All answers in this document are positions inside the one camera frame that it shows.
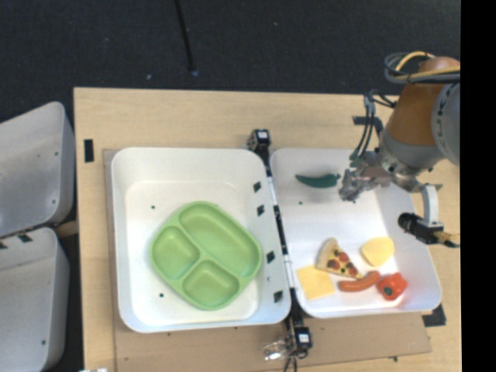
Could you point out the toy pizza slice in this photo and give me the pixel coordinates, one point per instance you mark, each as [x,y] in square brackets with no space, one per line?
[335,260]

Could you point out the white plastic tray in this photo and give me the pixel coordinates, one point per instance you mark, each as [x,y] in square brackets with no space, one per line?
[139,246]
[333,223]

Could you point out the red bell pepper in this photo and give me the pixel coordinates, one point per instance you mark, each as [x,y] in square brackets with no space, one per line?
[392,286]

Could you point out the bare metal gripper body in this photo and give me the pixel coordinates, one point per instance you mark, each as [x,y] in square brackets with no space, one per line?
[381,171]

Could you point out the yellow cheese slice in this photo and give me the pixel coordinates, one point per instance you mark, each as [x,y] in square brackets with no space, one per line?
[315,283]

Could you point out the green divided plate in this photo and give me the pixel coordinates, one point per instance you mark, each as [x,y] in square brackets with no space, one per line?
[217,231]

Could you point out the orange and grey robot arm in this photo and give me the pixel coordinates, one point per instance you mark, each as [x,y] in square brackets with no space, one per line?
[416,122]

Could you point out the black cylinder on white bracket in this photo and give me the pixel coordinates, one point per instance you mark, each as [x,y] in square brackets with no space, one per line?
[420,227]

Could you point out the pale yellow round chip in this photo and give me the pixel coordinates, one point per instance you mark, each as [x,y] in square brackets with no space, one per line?
[377,251]

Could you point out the thin black and white rod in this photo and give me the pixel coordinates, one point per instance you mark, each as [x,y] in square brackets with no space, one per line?
[280,227]

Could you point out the green chili pepper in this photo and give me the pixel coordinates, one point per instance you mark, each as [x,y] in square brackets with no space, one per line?
[315,180]

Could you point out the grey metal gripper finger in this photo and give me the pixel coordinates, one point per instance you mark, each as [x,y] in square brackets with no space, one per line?
[345,186]
[356,190]

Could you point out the orange sausage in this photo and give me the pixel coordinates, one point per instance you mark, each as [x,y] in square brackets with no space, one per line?
[360,282]

